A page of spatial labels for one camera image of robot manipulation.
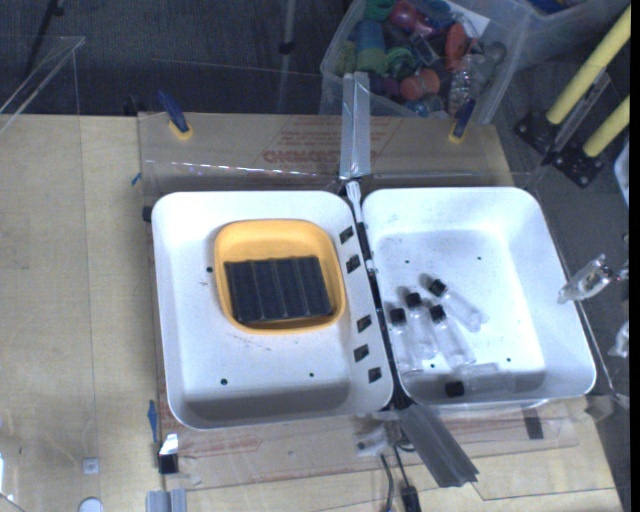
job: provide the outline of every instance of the yellow tube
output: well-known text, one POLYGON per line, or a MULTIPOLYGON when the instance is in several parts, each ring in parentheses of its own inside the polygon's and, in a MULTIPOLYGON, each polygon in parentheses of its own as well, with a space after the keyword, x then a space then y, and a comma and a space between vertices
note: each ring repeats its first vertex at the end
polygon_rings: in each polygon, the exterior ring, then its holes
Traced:
POLYGON ((627 7, 615 25, 564 88, 546 117, 551 124, 562 123, 567 114, 591 87, 598 74, 609 65, 631 37, 631 5, 627 7))
POLYGON ((589 140, 584 143, 582 150, 585 155, 595 158, 606 148, 618 134, 629 125, 631 115, 631 95, 627 96, 618 108, 607 117, 589 140))

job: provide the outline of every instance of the dark floor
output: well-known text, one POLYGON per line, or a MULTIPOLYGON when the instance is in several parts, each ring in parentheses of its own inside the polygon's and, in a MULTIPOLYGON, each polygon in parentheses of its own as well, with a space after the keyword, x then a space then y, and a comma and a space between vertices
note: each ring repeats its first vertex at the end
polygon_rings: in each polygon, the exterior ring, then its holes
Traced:
MULTIPOLYGON (((38 32, 46 3, 0 0, 0 36, 11 36, 0 37, 0 104, 18 85, 6 77, 21 75, 10 56, 16 51, 26 55, 30 49, 26 42, 18 49, 7 45, 16 37, 27 41, 38 32)), ((296 48, 290 63, 293 73, 287 82, 283 112, 317 113, 320 62, 346 4, 338 0, 297 2, 296 48)), ((274 112, 285 8, 286 0, 69 0, 64 3, 64 14, 51 19, 48 35, 86 38, 75 62, 78 97, 72 91, 58 90, 39 96, 29 111, 124 115, 135 108, 157 110, 160 107, 155 93, 163 88, 178 97, 187 111, 274 112)), ((599 34, 594 34, 593 40, 579 49, 514 76, 493 123, 515 173, 530 172, 540 161, 540 156, 514 135, 515 123, 531 108, 547 108, 598 40, 599 34)), ((69 69, 73 71, 73 66, 67 66, 63 73, 71 72, 69 69)), ((578 137, 588 136, 629 93, 629 45, 610 64, 608 72, 612 84, 580 126, 578 137)), ((54 79, 48 87, 55 90, 56 84, 54 79)), ((613 161, 627 136, 628 130, 605 150, 605 168, 586 189, 578 188, 555 169, 546 168, 532 190, 543 204, 571 272, 600 253, 607 255, 613 268, 622 266, 628 257, 623 242, 629 229, 628 208, 612 172, 613 161)), ((621 306, 624 293, 621 286, 610 285, 583 304, 600 369, 590 397, 594 418, 625 510, 630 510, 629 410, 613 401, 613 407, 605 407, 603 413, 601 405, 601 397, 630 393, 628 359, 606 354, 625 319, 621 306)))

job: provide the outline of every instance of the wooden floor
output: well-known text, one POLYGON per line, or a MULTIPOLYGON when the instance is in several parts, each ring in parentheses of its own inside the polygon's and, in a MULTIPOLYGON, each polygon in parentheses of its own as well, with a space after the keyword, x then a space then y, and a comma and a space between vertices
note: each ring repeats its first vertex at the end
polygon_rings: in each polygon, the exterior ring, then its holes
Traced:
MULTIPOLYGON (((22 116, 0 135, 1 485, 26 512, 87 496, 144 510, 147 491, 180 482, 158 474, 147 418, 158 386, 137 137, 134 118, 61 116, 22 116)), ((572 442, 474 457, 477 484, 438 489, 411 466, 423 510, 621 510, 584 400, 566 410, 572 442)), ((191 485, 188 510, 373 512, 386 486, 381 468, 191 485)))

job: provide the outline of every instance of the yellow tray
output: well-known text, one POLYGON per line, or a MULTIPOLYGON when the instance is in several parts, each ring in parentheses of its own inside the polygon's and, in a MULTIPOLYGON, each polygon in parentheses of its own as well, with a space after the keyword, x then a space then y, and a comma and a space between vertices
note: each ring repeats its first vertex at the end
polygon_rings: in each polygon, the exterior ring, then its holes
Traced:
POLYGON ((215 278, 222 311, 238 329, 251 334, 293 334, 322 329, 337 322, 345 310, 346 296, 340 263, 329 235, 312 222, 267 219, 233 222, 224 226, 214 243, 215 278), (332 314, 254 323, 247 326, 233 318, 225 263, 271 258, 315 256, 320 262, 332 314))

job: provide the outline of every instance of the green yarn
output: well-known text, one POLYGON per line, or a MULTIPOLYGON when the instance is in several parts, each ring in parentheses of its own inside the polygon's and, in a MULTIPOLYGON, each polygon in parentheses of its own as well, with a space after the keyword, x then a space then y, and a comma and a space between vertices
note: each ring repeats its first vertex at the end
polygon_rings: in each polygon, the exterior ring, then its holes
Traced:
POLYGON ((395 4, 395 0, 367 0, 362 19, 385 21, 391 14, 395 4))
POLYGON ((398 81, 411 76, 417 66, 411 50, 403 46, 395 46, 387 51, 387 63, 389 73, 398 81))
POLYGON ((388 68, 387 55, 382 48, 366 48, 356 55, 356 69, 358 71, 373 71, 384 75, 388 68))
POLYGON ((345 41, 336 59, 334 72, 337 76, 353 73, 356 70, 356 43, 345 41))

